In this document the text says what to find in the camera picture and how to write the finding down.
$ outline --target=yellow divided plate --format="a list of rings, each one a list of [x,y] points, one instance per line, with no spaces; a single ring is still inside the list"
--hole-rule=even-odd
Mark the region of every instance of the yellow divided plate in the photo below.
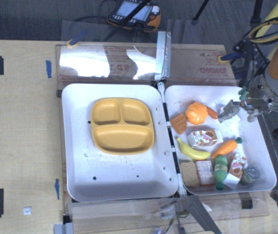
[[[105,153],[139,154],[154,144],[149,109],[137,99],[100,99],[93,105],[91,114],[93,141]]]

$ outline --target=bread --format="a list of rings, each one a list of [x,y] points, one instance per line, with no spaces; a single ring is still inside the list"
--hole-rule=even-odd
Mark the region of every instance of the bread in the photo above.
[[[180,163],[180,169],[183,183],[186,187],[198,188],[200,186],[200,181],[194,162],[182,162]]]

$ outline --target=cracker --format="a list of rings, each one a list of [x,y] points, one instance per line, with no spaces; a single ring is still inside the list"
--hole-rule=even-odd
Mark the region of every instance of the cracker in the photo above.
[[[170,124],[178,134],[182,134],[186,130],[186,117],[183,114],[179,114],[170,120]]]

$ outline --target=toy banana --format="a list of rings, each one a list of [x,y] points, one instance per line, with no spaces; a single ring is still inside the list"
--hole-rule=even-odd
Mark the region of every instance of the toy banana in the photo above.
[[[195,150],[185,144],[180,138],[177,138],[177,141],[179,142],[181,152],[194,160],[204,160],[210,157],[210,152]]]

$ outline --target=green bottle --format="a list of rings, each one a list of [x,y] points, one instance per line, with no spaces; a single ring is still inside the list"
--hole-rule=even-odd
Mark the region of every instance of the green bottle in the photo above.
[[[216,189],[224,189],[224,180],[227,176],[227,159],[224,155],[218,155],[215,158],[214,176],[216,179]]]

